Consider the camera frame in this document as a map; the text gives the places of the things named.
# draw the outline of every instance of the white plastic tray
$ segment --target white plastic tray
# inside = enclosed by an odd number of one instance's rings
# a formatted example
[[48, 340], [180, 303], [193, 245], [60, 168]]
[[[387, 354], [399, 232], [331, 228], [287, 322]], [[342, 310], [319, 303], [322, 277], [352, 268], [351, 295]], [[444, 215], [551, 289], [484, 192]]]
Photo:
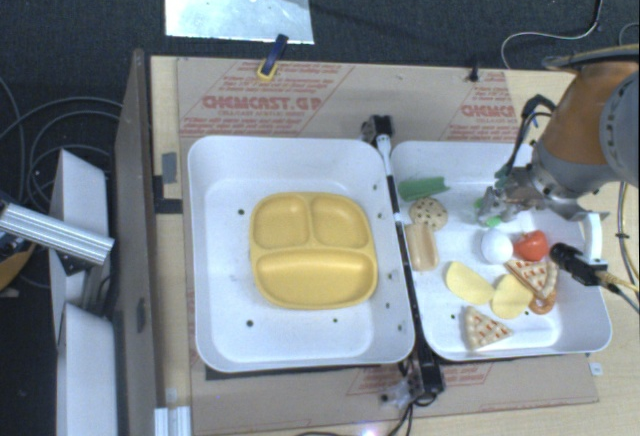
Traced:
[[[415, 334], [383, 163], [356, 140], [211, 136], [188, 156], [196, 344], [223, 372], [401, 361]], [[348, 196], [368, 217], [378, 286], [336, 310], [269, 303], [249, 259], [253, 207], [279, 192]]]
[[[452, 294], [444, 282], [448, 264], [461, 261], [495, 285], [507, 271], [487, 264], [480, 253], [482, 229], [476, 222], [474, 202], [495, 181], [493, 174], [508, 159], [512, 145], [455, 142], [404, 142], [392, 154], [396, 181], [444, 176], [451, 188], [435, 196], [449, 211], [449, 221], [435, 233], [440, 263], [433, 271], [414, 272], [413, 278], [427, 342], [443, 358], [453, 361], [513, 358], [548, 354], [595, 352], [611, 339], [611, 322], [598, 287], [584, 287], [560, 271], [556, 306], [547, 315], [522, 314], [503, 321], [515, 335], [484, 350], [469, 351], [463, 340], [463, 309], [466, 303]], [[411, 203], [401, 202], [405, 223]], [[578, 249], [584, 239], [579, 223], [555, 213], [521, 212], [499, 229], [516, 236], [543, 230], [549, 244], [564, 242]], [[490, 317], [489, 304], [477, 309]]]

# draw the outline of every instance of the green object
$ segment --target green object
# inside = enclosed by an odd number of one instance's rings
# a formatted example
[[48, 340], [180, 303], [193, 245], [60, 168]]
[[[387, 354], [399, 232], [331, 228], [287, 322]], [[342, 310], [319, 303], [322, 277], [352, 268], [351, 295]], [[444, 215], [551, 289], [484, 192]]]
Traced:
[[398, 184], [398, 194], [404, 201], [419, 200], [448, 190], [449, 188], [444, 185], [443, 176], [405, 180]]
[[500, 219], [500, 216], [493, 216], [487, 219], [484, 224], [487, 225], [489, 228], [495, 228], [501, 222], [502, 222], [502, 219]]

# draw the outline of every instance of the yellow and blue clip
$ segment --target yellow and blue clip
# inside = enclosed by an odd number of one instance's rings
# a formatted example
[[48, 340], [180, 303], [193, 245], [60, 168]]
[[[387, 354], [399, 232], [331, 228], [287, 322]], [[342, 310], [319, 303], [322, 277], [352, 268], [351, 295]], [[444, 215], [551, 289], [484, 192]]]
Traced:
[[284, 51], [287, 48], [287, 42], [289, 37], [284, 34], [278, 34], [269, 55], [260, 63], [258, 71], [256, 72], [260, 80], [270, 81], [273, 79], [278, 69], [278, 61], [284, 55]]

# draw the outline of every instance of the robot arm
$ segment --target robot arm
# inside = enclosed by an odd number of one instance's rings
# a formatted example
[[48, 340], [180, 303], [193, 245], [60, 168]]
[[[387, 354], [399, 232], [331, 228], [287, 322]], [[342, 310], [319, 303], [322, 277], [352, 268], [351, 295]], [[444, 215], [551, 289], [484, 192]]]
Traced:
[[[576, 77], [557, 107], [545, 104], [553, 109], [551, 119], [531, 162], [518, 168], [510, 161], [487, 190], [481, 221], [494, 215], [510, 220], [534, 207], [578, 220], [585, 215], [577, 201], [584, 194], [608, 182], [638, 187], [638, 45], [547, 60], [545, 65], [570, 68]], [[524, 134], [523, 123], [512, 159]]]

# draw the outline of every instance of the red tomato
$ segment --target red tomato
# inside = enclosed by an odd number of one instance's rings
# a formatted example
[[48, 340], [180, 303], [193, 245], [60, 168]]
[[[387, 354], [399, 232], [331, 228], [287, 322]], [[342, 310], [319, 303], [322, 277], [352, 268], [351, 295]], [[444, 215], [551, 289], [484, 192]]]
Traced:
[[524, 260], [539, 262], [549, 253], [547, 236], [540, 230], [525, 233], [513, 245], [513, 250]]

